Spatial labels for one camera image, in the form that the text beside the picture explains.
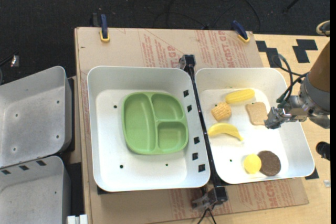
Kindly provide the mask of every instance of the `clamp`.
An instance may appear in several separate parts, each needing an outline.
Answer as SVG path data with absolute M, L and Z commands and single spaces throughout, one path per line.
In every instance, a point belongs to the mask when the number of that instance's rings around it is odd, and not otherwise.
M 233 30 L 238 32 L 238 38 L 241 39 L 243 42 L 248 43 L 250 41 L 250 38 L 247 36 L 247 33 L 246 33 L 244 27 L 239 22 L 234 20 L 231 23 L 231 27 L 232 27 Z
M 110 41 L 110 35 L 109 35 L 109 30 L 107 28 L 107 20 L 106 20 L 106 15 L 101 14 L 101 30 L 99 31 L 100 34 L 100 40 L 103 42 L 109 42 Z

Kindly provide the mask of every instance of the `corn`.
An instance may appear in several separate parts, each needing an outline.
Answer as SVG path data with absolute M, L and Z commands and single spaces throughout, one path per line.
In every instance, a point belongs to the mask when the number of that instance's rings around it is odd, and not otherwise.
M 231 92 L 225 96 L 225 101 L 228 104 L 242 102 L 254 97 L 255 92 L 253 89 L 243 89 L 235 92 Z
M 231 107 L 229 104 L 221 102 L 216 107 L 211 109 L 211 114 L 217 121 L 226 119 L 231 116 Z

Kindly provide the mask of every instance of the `white bin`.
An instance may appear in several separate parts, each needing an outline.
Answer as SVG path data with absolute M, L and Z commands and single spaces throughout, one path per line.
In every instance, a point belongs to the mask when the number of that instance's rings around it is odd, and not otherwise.
M 230 104 L 232 115 L 227 122 L 236 126 L 244 138 L 241 142 L 229 135 L 209 137 L 211 151 L 219 177 L 230 184 L 264 180 L 304 177 L 314 171 L 314 160 L 299 122 L 282 124 L 278 129 L 252 125 L 245 105 L 263 102 L 267 112 L 277 106 L 276 100 L 286 90 L 286 82 L 273 68 L 206 68 L 195 75 L 199 100 L 206 127 L 217 123 L 211 109 L 225 101 L 225 95 L 241 89 L 252 88 L 255 97 L 237 104 Z M 281 161 L 281 171 L 275 176 L 261 172 L 248 174 L 243 160 L 249 154 L 272 151 Z
M 186 72 L 177 68 L 95 67 L 87 81 L 93 175 L 100 188 L 110 192 L 194 188 L 208 182 L 204 135 L 192 81 Z M 183 150 L 140 155 L 128 149 L 120 109 L 128 94 L 139 91 L 165 92 L 179 99 L 189 133 Z
M 0 86 L 0 168 L 65 150 L 71 107 L 71 88 L 60 66 Z
M 65 224 L 70 193 L 70 178 L 57 156 L 0 169 L 0 223 Z

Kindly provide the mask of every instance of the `green divided plate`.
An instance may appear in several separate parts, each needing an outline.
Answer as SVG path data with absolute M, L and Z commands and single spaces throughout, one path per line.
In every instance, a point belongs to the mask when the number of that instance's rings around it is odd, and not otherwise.
M 188 143 L 188 127 L 180 101 L 162 92 L 136 92 L 122 104 L 122 128 L 127 146 L 143 155 L 168 154 Z

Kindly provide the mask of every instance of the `yellow toy lemon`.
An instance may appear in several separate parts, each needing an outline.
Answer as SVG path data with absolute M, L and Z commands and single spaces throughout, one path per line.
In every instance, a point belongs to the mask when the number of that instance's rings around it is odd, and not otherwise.
M 256 154 L 247 155 L 244 159 L 244 168 L 249 174 L 255 174 L 261 169 L 261 159 Z

